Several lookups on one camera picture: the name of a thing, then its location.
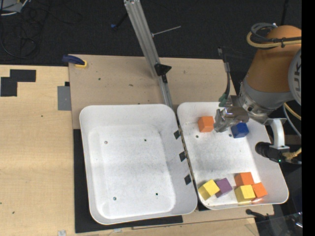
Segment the blue cube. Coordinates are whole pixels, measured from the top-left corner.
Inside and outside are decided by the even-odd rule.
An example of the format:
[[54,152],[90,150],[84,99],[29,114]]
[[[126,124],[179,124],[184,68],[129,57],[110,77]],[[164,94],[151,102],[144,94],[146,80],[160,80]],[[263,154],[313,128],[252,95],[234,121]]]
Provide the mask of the blue cube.
[[231,131],[234,138],[245,137],[250,132],[247,128],[246,123],[243,122],[240,122],[235,126],[232,126]]

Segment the white tray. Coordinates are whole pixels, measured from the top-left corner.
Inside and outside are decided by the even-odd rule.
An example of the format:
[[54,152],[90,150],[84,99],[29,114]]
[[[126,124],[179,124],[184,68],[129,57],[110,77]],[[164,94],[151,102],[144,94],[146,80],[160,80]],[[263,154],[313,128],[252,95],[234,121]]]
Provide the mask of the white tray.
[[90,212],[100,224],[191,213],[197,195],[175,113],[163,104],[88,106],[80,114]]
[[231,192],[219,198],[213,195],[204,200],[198,194],[201,203],[209,209],[240,206],[234,193],[234,176],[240,172],[251,172],[254,182],[262,182],[268,192],[259,202],[242,206],[286,202],[288,189],[279,164],[255,152],[258,142],[270,142],[265,126],[250,119],[247,123],[250,132],[243,138],[233,138],[230,129],[223,133],[217,133],[215,130],[210,133],[199,132],[199,118],[215,117],[218,106],[219,102],[187,102],[177,109],[197,188],[210,179],[215,181],[225,177],[233,187]]

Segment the toy block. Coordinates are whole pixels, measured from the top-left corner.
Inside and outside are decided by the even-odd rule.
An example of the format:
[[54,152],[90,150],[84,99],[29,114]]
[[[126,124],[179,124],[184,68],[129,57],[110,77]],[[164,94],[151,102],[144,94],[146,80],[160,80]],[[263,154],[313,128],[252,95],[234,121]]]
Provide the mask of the toy block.
[[227,194],[231,190],[233,190],[233,188],[232,188],[230,182],[227,180],[227,178],[223,178],[223,179],[216,181],[216,184],[220,189],[220,191],[216,193],[217,198],[224,196],[225,194]]
[[255,184],[254,179],[252,178],[252,174],[250,172],[241,172],[237,174],[235,177],[236,187],[241,185],[253,185]]
[[211,132],[215,123],[213,116],[202,116],[198,120],[198,127],[200,132]]
[[255,193],[255,198],[252,200],[253,202],[257,202],[261,200],[262,197],[268,195],[265,186],[261,182],[253,184],[252,189]]
[[237,125],[231,127],[232,135],[234,138],[245,137],[250,131],[247,128],[246,123],[240,122]]
[[207,200],[211,196],[215,195],[217,192],[219,192],[220,189],[217,186],[217,184],[213,181],[213,179],[209,180],[202,186],[198,188],[198,192],[203,197],[204,200]]
[[255,193],[251,185],[239,186],[234,190],[234,192],[237,202],[239,203],[247,203],[255,198]]

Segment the plywood surface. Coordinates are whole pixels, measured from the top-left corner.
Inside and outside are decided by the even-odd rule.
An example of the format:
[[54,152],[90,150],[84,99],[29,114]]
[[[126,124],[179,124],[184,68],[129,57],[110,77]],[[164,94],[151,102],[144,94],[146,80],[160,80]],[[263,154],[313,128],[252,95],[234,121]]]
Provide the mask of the plywood surface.
[[[88,65],[69,64],[73,128],[80,128],[80,112],[89,105],[164,103],[144,57],[74,56]],[[218,101],[225,91],[222,60],[160,58],[160,62],[172,67],[167,80],[175,111],[183,102]]]
[[[74,231],[72,118],[70,111],[58,111],[57,100],[57,87],[69,81],[69,69],[0,65],[0,75],[9,76],[10,69],[35,69],[37,72],[35,83],[18,83],[17,97],[0,97],[0,235],[57,236],[61,230],[65,230],[67,236],[78,235]],[[129,83],[137,88],[136,81]],[[71,94],[75,92],[72,86],[70,82]],[[161,100],[159,88],[156,94],[155,100]],[[112,103],[119,104],[119,98]],[[255,211],[273,214],[272,206],[256,206]],[[242,235],[250,235],[244,225],[254,222],[252,216],[246,215],[244,207],[196,211],[184,215],[183,220],[184,224],[176,226],[124,228],[122,234],[208,235],[207,232],[213,231],[218,235],[230,235],[233,230],[241,230]]]

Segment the metal rod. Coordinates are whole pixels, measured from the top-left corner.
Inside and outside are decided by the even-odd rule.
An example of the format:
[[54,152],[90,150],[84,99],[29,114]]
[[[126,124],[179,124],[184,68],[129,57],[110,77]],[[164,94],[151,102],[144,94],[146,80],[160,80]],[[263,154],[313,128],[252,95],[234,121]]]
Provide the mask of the metal rod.
[[160,64],[160,61],[140,0],[124,0],[124,4],[138,38],[141,50],[150,67],[151,74],[154,78],[158,78],[165,104],[173,108],[168,84],[163,82],[161,76],[157,75],[154,67],[156,64]]
[[171,30],[175,30],[175,29],[178,29],[182,26],[176,26],[174,28],[171,28],[171,29],[166,29],[166,30],[163,30],[163,31],[160,31],[160,32],[157,32],[157,33],[151,33],[152,37],[154,37],[155,35],[158,35],[158,34],[161,34],[161,33],[165,33],[165,32],[168,32],[168,31],[171,31]]

